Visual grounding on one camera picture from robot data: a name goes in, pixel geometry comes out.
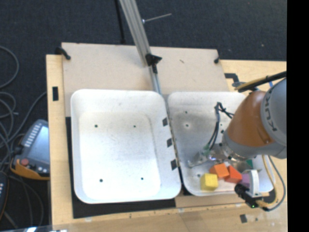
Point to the orange cube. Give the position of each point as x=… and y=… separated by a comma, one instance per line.
x=220, y=170

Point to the white plastic tray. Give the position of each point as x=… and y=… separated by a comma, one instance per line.
x=193, y=120
x=120, y=149

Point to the black cylinder on white bracket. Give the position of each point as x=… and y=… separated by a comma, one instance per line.
x=252, y=181

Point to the red-orange cube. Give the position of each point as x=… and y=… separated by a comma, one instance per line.
x=233, y=176

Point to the green cube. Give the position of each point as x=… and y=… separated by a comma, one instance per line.
x=250, y=163

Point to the yellow cube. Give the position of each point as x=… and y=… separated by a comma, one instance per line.
x=209, y=181

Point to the purple cube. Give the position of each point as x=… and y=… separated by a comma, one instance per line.
x=245, y=180

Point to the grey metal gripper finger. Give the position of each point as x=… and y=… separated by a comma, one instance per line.
x=200, y=156
x=193, y=163

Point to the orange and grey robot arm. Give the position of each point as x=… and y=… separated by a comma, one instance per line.
x=251, y=127

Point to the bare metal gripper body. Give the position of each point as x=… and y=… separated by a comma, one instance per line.
x=223, y=155

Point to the pale flat board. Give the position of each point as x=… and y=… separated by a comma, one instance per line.
x=108, y=66

